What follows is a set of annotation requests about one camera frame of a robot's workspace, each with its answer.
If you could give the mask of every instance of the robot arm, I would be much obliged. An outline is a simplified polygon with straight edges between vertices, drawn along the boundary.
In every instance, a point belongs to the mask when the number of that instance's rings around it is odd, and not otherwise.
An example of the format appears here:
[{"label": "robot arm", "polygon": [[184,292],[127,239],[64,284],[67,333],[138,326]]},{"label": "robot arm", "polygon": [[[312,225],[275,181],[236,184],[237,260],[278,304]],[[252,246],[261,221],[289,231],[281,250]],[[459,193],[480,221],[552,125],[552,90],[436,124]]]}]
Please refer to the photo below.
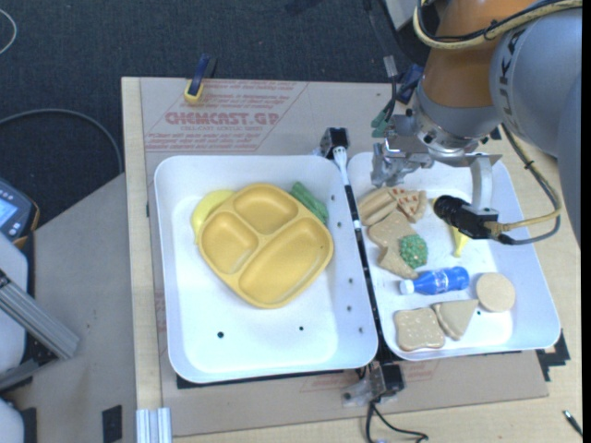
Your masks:
[{"label": "robot arm", "polygon": [[416,34],[432,49],[412,110],[392,116],[374,145],[372,183],[399,184],[434,162],[472,166],[472,152],[502,124],[558,158],[580,244],[581,7],[582,0],[451,0],[435,36],[418,8]]}]

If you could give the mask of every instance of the yellow object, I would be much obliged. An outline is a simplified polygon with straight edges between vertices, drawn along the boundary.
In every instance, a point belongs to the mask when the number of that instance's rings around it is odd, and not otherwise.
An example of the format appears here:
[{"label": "yellow object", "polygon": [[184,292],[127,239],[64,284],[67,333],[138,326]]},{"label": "yellow object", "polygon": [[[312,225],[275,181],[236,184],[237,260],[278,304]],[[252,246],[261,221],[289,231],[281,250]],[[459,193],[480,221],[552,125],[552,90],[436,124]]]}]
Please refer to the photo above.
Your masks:
[{"label": "yellow object", "polygon": [[195,103],[197,103],[197,100],[199,100],[199,98],[201,97],[201,93],[203,92],[203,84],[199,85],[197,93],[195,95],[192,95],[189,91],[192,83],[192,80],[187,82],[187,86],[185,87],[185,92],[183,93],[183,95],[185,96],[185,101],[187,103],[194,105]]},{"label": "yellow object", "polygon": [[195,234],[195,244],[198,241],[201,225],[207,220],[210,213],[222,205],[233,194],[234,190],[214,190],[202,198],[197,204],[191,214],[191,226]]},{"label": "yellow object", "polygon": [[199,251],[240,297],[260,308],[286,305],[332,258],[328,229],[301,202],[257,183],[228,198],[199,229]]},{"label": "yellow object", "polygon": [[460,257],[462,255],[462,250],[468,240],[470,239],[469,236],[466,236],[463,233],[460,233],[455,226],[451,226],[452,233],[453,233],[453,241],[455,242],[455,251],[453,251],[453,255],[456,257]]}]

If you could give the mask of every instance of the dark gray carpet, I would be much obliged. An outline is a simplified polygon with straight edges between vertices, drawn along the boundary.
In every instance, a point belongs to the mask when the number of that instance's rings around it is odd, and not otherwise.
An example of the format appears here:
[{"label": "dark gray carpet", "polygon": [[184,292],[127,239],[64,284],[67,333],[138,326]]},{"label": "dark gray carpet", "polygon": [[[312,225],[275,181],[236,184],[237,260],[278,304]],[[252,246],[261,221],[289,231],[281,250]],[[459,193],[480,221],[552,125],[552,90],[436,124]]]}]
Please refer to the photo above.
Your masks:
[{"label": "dark gray carpet", "polygon": [[[0,54],[0,120],[76,111],[122,151],[121,77],[190,78],[204,52],[218,58],[217,78],[386,81],[361,0],[0,0],[0,8],[18,24]],[[0,16],[0,50],[11,31]],[[117,174],[111,143],[83,119],[38,114],[0,125],[0,177],[37,201],[42,224]]]}]

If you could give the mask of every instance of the cookie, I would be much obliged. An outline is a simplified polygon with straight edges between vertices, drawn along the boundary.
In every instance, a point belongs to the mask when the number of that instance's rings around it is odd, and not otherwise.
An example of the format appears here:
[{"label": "cookie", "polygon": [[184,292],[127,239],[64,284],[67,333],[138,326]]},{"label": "cookie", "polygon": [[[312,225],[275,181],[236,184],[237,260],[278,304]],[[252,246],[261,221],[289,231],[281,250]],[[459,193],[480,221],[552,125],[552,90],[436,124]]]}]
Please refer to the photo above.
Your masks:
[{"label": "cookie", "polygon": [[506,312],[515,304],[515,287],[502,274],[487,272],[476,282],[476,296],[489,312]]},{"label": "cookie", "polygon": [[399,310],[394,314],[396,342],[401,350],[441,348],[445,335],[432,308]]}]

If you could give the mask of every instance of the cheese wedge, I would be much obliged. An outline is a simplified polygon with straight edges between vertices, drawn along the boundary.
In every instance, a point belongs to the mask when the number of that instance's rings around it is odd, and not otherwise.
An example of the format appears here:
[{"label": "cheese wedge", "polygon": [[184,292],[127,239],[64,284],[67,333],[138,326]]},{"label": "cheese wedge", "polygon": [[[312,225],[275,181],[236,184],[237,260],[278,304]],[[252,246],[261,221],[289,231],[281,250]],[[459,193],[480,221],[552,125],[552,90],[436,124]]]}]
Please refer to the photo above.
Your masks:
[{"label": "cheese wedge", "polygon": [[464,336],[477,305],[477,299],[468,299],[439,302],[431,307],[443,332],[458,341]]}]

